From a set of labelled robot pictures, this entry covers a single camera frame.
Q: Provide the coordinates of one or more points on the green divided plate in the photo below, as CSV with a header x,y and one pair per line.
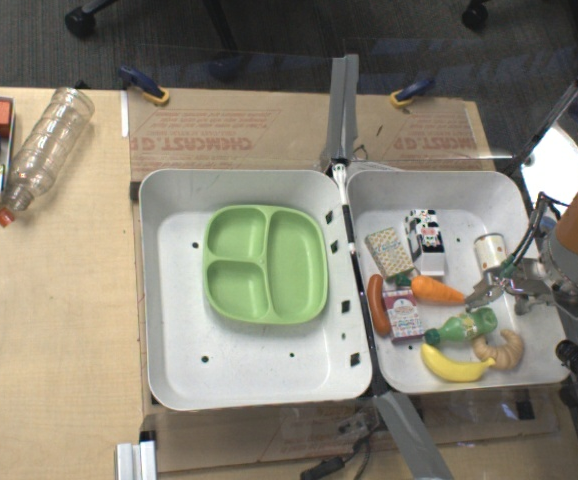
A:
x,y
289,263

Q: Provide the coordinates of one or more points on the red sausage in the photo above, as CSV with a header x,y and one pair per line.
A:
x,y
379,308

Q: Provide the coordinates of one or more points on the thin black and white rod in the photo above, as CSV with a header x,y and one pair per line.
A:
x,y
353,248

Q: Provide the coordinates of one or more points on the cow print milk carton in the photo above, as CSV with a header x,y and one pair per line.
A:
x,y
426,240

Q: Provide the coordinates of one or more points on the orange carrot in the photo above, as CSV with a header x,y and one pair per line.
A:
x,y
434,290

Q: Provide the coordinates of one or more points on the yellow banana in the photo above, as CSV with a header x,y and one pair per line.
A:
x,y
451,368

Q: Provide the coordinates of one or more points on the small white can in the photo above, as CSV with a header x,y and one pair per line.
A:
x,y
489,250

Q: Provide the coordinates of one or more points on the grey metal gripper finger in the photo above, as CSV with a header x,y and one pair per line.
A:
x,y
484,298
491,281

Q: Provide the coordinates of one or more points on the tan croissant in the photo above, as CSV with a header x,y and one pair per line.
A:
x,y
509,350

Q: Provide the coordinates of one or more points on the white plastic tray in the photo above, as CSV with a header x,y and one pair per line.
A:
x,y
249,363
469,193

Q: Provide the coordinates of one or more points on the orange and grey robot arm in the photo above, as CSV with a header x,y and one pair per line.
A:
x,y
576,228

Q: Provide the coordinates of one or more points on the clear plastic bottle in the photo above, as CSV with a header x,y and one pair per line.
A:
x,y
44,153

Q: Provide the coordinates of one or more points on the cream patterned packet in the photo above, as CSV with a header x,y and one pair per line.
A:
x,y
389,252

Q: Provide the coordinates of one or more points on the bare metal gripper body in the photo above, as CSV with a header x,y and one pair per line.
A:
x,y
531,278

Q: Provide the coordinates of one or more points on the brown cardboard board red print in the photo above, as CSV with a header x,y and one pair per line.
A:
x,y
249,133

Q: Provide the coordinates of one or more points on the pink carton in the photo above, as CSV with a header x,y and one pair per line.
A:
x,y
404,318

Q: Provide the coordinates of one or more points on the green bottle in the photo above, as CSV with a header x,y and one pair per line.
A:
x,y
461,325

